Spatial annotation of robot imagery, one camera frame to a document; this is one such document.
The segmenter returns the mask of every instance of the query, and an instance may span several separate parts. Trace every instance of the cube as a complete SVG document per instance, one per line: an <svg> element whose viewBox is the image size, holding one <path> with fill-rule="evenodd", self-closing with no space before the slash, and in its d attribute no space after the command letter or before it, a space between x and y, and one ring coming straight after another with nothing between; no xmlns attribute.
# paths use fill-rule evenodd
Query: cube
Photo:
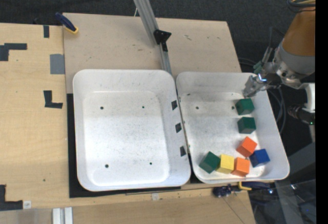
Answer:
<svg viewBox="0 0 328 224"><path fill-rule="evenodd" d="M233 156L221 154L220 159L221 161L216 171L224 174L230 174L235 168L234 165L235 158Z"/></svg>
<svg viewBox="0 0 328 224"><path fill-rule="evenodd" d="M199 166L204 169L207 173L212 173L220 163L220 158L213 154L211 151L202 159Z"/></svg>
<svg viewBox="0 0 328 224"><path fill-rule="evenodd" d="M255 151L257 142L251 140L248 136L239 144L236 151L242 154L244 157L249 157Z"/></svg>
<svg viewBox="0 0 328 224"><path fill-rule="evenodd" d="M255 119L253 117L242 117L238 121L238 131L241 134L251 134L256 130Z"/></svg>
<svg viewBox="0 0 328 224"><path fill-rule="evenodd" d="M254 110L253 101L250 98L239 100L235 107L238 115L248 115Z"/></svg>
<svg viewBox="0 0 328 224"><path fill-rule="evenodd" d="M245 177L250 172L251 162L247 159L236 157L235 158L235 169L231 172L231 174Z"/></svg>
<svg viewBox="0 0 328 224"><path fill-rule="evenodd" d="M255 150L250 156L250 161L253 168L258 166L263 166L270 161L268 153L265 149Z"/></svg>

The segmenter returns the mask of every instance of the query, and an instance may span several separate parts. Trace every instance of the wooden table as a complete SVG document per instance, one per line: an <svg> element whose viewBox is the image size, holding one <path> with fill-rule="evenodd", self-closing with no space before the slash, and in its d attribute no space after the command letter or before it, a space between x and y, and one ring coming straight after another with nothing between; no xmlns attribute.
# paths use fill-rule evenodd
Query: wooden table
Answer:
<svg viewBox="0 0 328 224"><path fill-rule="evenodd" d="M50 26L50 36L44 38L44 27L40 25L0 24L0 45L28 46L27 50L10 50L8 61L0 62L0 184L7 185L6 201L31 201L32 208L44 210L74 207L76 223L95 216L92 211L105 215L121 212L116 219L122 223L124 216L129 217L125 209L143 210L147 221L140 223L151 223L152 207L162 212L156 215L163 219L187 221L197 214L193 209L196 205L208 205L206 210L211 214L207 218L241 223L226 201L212 196L209 188L218 185L187 183L179 191L159 193L159 201L152 201L151 193L69 198L66 94L72 92L73 75L85 68L160 69L160 61L138 17L65 15L79 27L78 35L61 26ZM183 71L240 72L226 22L157 21L162 30L172 32L168 48L174 77ZM50 55L64 53L66 75L51 74ZM45 90L52 90L53 102L63 103L61 109L45 108ZM246 212L248 223L254 223L246 192L229 200L239 202L236 208ZM10 214L0 214L0 220ZM230 215L238 216L236 222Z"/></svg>

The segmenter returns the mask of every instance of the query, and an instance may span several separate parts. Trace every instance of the gray tape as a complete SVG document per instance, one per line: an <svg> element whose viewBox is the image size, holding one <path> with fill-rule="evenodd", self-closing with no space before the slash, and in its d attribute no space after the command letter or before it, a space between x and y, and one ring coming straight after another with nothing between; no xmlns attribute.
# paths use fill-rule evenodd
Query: gray tape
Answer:
<svg viewBox="0 0 328 224"><path fill-rule="evenodd" d="M65 74L65 61L62 54L50 55L50 74Z"/></svg>

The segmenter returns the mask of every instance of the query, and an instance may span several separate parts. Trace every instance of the green cube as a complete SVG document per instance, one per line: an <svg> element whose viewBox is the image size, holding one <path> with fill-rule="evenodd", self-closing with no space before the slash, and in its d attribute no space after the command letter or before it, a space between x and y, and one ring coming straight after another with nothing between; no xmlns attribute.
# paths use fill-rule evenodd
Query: green cube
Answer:
<svg viewBox="0 0 328 224"><path fill-rule="evenodd" d="M217 168L220 161L221 159L210 151L199 163L199 166L210 174Z"/></svg>
<svg viewBox="0 0 328 224"><path fill-rule="evenodd" d="M235 104L238 115L248 115L254 110L253 102L250 98L239 100Z"/></svg>
<svg viewBox="0 0 328 224"><path fill-rule="evenodd" d="M238 121L238 130L241 134L251 134L256 130L255 119L252 117L242 117Z"/></svg>

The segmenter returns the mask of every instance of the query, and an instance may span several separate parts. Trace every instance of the blue cube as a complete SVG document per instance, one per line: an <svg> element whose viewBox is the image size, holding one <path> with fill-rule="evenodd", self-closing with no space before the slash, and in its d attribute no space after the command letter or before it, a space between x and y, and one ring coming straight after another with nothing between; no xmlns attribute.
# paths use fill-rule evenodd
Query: blue cube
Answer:
<svg viewBox="0 0 328 224"><path fill-rule="evenodd" d="M255 150L249 158L253 168L263 166L270 161L267 151L265 149Z"/></svg>

